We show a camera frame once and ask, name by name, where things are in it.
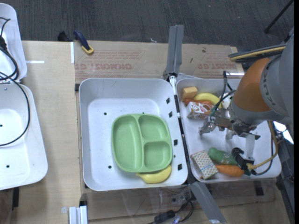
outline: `green bottle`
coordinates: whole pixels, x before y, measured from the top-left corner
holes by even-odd
[[[218,150],[214,147],[210,148],[207,154],[213,161],[217,163],[225,165],[237,165],[236,160],[231,154]]]

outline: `green plate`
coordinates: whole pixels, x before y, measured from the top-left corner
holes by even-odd
[[[127,172],[154,172],[172,160],[166,122],[150,114],[119,116],[112,124],[112,151],[117,165]]]

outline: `yellow banana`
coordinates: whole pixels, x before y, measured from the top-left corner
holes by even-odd
[[[136,176],[141,177],[146,183],[160,183],[165,181],[171,173],[171,165],[153,173],[136,173]]]
[[[210,100],[212,105],[215,105],[219,102],[219,98],[215,96],[214,94],[207,93],[207,92],[202,92],[194,96],[195,100]]]

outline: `yellow cable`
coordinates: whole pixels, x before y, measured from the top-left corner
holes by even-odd
[[[277,139],[276,139],[276,136],[275,136],[275,133],[274,133],[274,131],[273,131],[273,127],[272,127],[271,121],[268,120],[267,122],[268,122],[268,126],[269,126],[269,129],[270,129],[271,135],[272,135],[272,137],[273,137],[273,141],[274,141],[274,145],[275,145],[275,153],[274,153],[274,155],[272,155],[272,157],[268,158],[267,160],[265,160],[265,161],[263,161],[263,162],[261,162],[261,163],[259,163],[259,164],[252,165],[251,163],[246,163],[247,168],[248,168],[249,171],[251,171],[251,170],[253,170],[253,169],[256,169],[256,168],[258,168],[258,167],[264,165],[265,163],[271,161],[272,159],[275,158],[275,156],[276,156],[277,153],[278,153],[278,144],[279,144],[279,142],[278,142]]]
[[[235,61],[235,60],[238,60],[238,59],[257,56],[257,55],[260,55],[260,54],[269,53],[269,52],[273,52],[273,51],[280,51],[280,50],[283,50],[283,49],[285,49],[285,46],[271,48],[271,49],[267,49],[267,50],[260,50],[260,51],[256,51],[256,52],[252,52],[252,53],[247,53],[247,54],[244,54],[244,55],[234,56],[234,57],[231,57],[230,60]]]

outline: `orange carrot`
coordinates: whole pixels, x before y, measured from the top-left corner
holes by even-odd
[[[188,105],[190,102],[197,102],[197,103],[201,103],[203,105],[211,105],[212,104],[212,102],[210,100],[195,100],[195,99],[191,99],[191,98],[184,99],[185,105]]]
[[[219,173],[223,173],[232,177],[241,177],[244,170],[235,165],[215,165]]]

